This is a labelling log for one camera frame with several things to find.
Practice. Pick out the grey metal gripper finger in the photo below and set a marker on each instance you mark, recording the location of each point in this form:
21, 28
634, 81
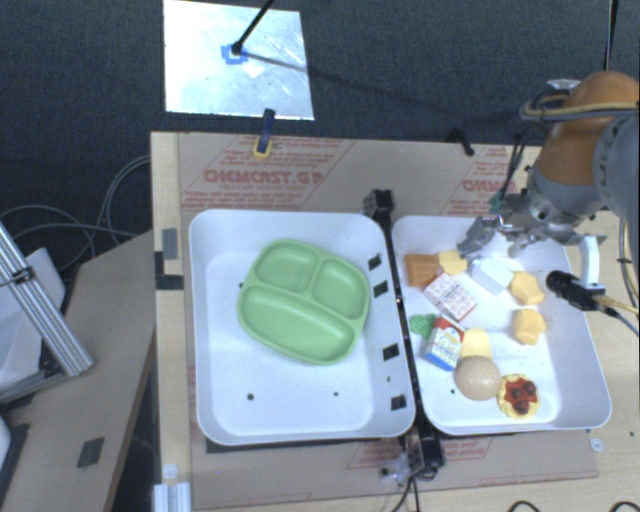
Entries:
475, 239
520, 245

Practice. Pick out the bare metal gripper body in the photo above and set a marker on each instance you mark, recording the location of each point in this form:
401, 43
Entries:
542, 220

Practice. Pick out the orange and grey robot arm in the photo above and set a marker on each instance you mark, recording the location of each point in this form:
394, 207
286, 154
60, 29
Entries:
575, 145

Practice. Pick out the orange waffle biscuit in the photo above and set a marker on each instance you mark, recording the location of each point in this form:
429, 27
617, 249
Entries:
421, 270

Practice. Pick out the red and white packet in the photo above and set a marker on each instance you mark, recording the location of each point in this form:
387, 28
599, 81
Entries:
450, 297

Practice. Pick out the green broccoli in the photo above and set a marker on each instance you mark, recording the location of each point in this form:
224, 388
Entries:
421, 325

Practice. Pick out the thin black rod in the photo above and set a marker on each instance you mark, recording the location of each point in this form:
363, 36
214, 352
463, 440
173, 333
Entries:
401, 310

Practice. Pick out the pale yellow block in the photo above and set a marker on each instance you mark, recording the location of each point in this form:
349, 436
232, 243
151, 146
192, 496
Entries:
476, 342

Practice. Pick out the blue red white carton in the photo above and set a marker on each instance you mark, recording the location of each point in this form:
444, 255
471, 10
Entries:
444, 345

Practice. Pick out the white plastic tray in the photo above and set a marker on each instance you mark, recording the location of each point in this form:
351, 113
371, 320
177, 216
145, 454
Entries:
570, 365
280, 395

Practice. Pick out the beige round bun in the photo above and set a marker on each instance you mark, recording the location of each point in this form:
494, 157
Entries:
477, 378

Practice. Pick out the yellow tart with red berries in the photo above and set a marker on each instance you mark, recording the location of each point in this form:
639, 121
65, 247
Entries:
519, 396

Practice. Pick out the brown cardboard board red print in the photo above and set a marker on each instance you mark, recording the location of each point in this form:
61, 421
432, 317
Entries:
320, 165

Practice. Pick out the green divided plate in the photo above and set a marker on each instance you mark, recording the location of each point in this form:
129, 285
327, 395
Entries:
300, 315

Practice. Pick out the black cylinder on white bracket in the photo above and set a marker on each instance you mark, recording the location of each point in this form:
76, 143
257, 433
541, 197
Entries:
567, 289

